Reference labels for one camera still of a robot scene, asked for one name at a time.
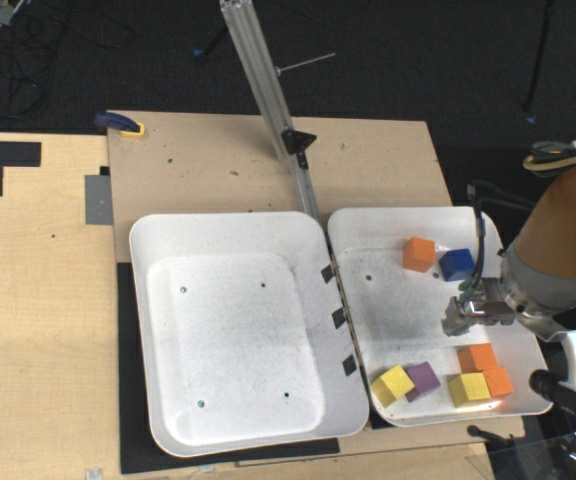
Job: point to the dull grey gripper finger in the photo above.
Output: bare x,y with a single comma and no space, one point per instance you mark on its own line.
455,326
457,306

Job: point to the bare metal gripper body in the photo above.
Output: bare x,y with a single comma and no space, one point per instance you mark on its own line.
498,310

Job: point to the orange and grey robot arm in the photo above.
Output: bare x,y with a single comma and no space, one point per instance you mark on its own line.
553,228

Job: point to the orange cube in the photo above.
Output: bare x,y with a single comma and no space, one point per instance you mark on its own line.
500,383
477,358
418,255

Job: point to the blue cube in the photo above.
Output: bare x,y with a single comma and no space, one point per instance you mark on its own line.
457,265

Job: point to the white plastic tray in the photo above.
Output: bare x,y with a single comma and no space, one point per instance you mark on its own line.
238,348
398,318

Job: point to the purple cube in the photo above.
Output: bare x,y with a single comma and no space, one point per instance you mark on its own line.
424,379

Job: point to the yellow cube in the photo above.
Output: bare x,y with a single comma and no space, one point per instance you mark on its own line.
392,386
469,390

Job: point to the pale brown flat board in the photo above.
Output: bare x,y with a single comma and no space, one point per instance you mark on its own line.
218,173

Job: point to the black cylinder on white bracket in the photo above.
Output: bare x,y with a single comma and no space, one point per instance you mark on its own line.
565,368

